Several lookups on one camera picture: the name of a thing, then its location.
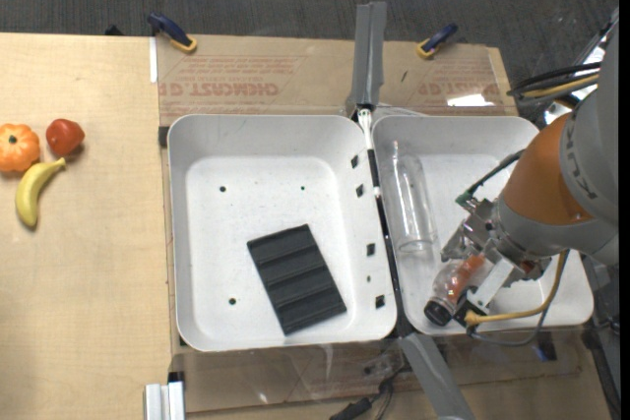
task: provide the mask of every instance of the orange pumpkin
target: orange pumpkin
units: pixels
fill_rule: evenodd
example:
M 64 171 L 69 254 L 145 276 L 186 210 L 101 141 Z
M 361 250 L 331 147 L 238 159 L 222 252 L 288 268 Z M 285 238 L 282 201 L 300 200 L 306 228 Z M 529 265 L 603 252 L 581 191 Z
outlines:
M 27 125 L 0 126 L 0 171 L 23 172 L 39 159 L 39 137 Z

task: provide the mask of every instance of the clear plastic bottle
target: clear plastic bottle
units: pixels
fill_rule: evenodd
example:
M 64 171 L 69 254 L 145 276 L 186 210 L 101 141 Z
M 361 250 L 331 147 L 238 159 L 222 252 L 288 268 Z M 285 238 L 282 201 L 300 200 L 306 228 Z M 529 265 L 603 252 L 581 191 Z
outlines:
M 394 248 L 404 254 L 431 255 L 437 229 L 426 192 L 424 169 L 417 155 L 394 142 L 392 164 L 381 174 L 385 214 Z
M 464 289 L 485 265 L 483 254 L 450 261 L 433 280 L 433 295 L 424 307 L 426 318 L 437 326 L 446 326 L 453 315 Z

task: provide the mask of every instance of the black rectangular object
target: black rectangular object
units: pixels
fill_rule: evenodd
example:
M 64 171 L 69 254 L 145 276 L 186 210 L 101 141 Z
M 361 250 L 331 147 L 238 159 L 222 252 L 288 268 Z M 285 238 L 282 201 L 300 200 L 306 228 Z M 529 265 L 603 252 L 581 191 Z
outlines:
M 347 310 L 308 224 L 247 242 L 285 335 Z

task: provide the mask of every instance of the white tray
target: white tray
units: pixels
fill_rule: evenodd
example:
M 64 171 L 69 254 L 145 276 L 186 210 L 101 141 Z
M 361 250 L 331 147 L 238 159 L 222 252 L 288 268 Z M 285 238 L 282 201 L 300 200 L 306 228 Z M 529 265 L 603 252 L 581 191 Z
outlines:
M 424 166 L 426 189 L 435 216 L 439 246 L 433 256 L 396 255 L 405 313 L 411 324 L 427 334 L 456 334 L 465 330 L 456 322 L 440 328 L 424 316 L 433 278 L 443 268 L 439 252 L 468 213 L 455 199 L 472 183 L 494 168 L 505 156 L 525 148 L 537 128 L 518 117 L 387 116 L 373 127 L 379 171 L 391 164 L 393 141 L 414 152 Z M 475 193 L 479 199 L 496 198 L 507 182 L 510 168 L 499 172 Z M 383 194 L 386 199 L 391 195 Z M 528 310 L 546 299 L 555 275 L 557 258 L 537 281 L 519 281 L 493 301 L 496 312 Z M 577 252 L 569 255 L 560 287 L 544 321 L 546 327 L 584 323 L 593 312 L 593 293 Z M 539 316 L 488 323 L 484 330 L 533 328 Z
M 168 151 L 175 309 L 190 346 L 324 344 L 392 331 L 396 303 L 356 124 L 341 116 L 191 115 L 170 127 Z M 247 242 L 301 224 L 310 226 L 347 311 L 284 336 Z M 371 256 L 367 244 L 375 245 Z M 379 296 L 385 304 L 377 308 Z

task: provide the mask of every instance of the yellow banana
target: yellow banana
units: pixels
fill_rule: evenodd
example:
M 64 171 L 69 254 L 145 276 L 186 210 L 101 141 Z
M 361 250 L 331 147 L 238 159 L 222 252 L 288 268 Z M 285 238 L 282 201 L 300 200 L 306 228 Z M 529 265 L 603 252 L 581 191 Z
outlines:
M 66 160 L 60 157 L 56 161 L 36 163 L 22 176 L 16 192 L 16 209 L 24 224 L 33 227 L 37 223 L 39 192 L 46 182 L 66 166 Z

